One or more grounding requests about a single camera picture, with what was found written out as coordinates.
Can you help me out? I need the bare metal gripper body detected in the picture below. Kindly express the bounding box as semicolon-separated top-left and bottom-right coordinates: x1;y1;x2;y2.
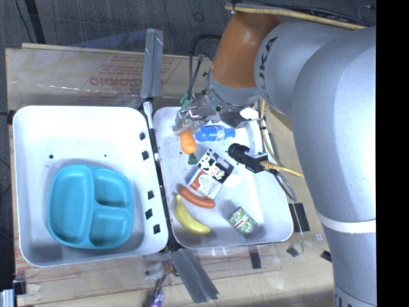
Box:
183;90;247;129

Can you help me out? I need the red sausage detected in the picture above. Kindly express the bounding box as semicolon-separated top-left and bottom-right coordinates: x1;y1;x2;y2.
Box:
178;185;217;210

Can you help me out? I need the blue divided plate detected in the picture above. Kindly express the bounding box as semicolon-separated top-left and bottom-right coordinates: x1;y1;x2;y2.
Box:
47;164;135;250

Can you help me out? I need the white plastic tray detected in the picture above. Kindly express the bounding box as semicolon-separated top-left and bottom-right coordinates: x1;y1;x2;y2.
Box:
152;106;295;251
12;105;170;268

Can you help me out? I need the orange carrot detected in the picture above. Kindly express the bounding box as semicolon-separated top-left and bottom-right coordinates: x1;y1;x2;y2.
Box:
180;128;199;166

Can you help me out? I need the yellow banana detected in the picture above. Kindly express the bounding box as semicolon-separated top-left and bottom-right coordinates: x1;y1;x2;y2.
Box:
174;194;212;235

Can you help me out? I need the brown cardboard board red print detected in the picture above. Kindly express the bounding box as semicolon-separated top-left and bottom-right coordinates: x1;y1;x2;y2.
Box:
4;42;335;307

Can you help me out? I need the green and white carton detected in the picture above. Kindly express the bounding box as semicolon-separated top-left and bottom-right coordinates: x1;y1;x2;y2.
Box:
228;205;258;237

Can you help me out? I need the blue bottle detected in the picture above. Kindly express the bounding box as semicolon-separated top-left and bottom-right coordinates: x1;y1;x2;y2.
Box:
194;125;236;143

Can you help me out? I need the black and white carton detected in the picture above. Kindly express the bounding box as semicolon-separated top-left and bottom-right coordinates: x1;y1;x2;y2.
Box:
196;148;235;184

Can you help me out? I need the black cylinder on white bracket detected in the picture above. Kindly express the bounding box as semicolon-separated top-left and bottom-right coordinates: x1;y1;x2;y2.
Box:
227;107;270;174

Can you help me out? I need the white orange and yellow carton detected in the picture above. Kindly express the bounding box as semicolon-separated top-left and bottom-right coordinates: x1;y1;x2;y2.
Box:
186;168;224;201

